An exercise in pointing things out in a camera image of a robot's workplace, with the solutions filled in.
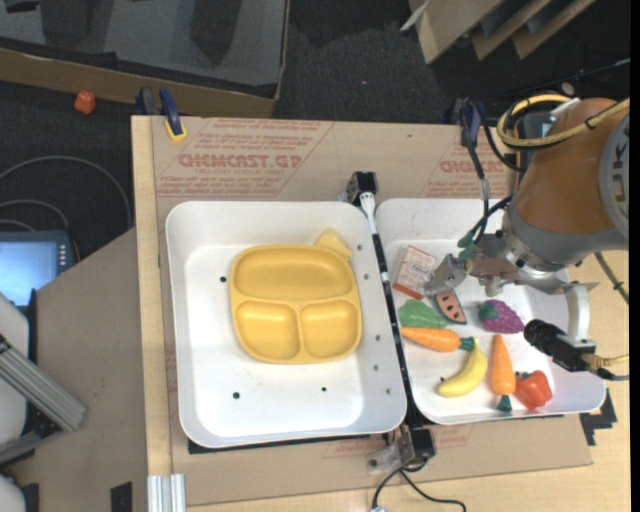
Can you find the white plastic tray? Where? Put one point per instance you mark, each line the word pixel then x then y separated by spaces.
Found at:
pixel 450 227
pixel 280 400

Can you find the orange and white carton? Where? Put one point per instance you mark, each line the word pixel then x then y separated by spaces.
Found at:
pixel 414 267

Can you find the red watermelon slice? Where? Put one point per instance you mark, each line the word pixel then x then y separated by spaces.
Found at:
pixel 450 306

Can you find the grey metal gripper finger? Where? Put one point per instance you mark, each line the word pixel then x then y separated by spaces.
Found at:
pixel 494 287
pixel 447 274

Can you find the orange bell pepper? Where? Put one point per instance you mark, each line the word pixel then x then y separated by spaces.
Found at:
pixel 85 101
pixel 535 391

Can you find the yellow banana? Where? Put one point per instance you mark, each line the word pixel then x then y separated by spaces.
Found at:
pixel 470 375

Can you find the purple grapes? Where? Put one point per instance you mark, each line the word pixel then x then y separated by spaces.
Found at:
pixel 502 317

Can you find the yellow divided plate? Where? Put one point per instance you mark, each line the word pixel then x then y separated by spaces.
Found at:
pixel 295 300

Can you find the orange carrot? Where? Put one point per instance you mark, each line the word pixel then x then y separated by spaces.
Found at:
pixel 432 339
pixel 502 370

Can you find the green lettuce leaf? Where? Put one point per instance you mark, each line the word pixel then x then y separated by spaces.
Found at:
pixel 419 315

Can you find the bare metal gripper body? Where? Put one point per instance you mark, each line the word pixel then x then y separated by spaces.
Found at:
pixel 492 260

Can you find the black cylinder on white bracket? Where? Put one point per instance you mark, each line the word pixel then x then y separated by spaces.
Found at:
pixel 555 342

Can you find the thin black and white rod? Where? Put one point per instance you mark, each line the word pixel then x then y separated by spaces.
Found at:
pixel 384 272

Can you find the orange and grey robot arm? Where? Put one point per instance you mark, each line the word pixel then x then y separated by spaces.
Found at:
pixel 560 190

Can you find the brown cardboard board red print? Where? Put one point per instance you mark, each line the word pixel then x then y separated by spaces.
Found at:
pixel 240 160

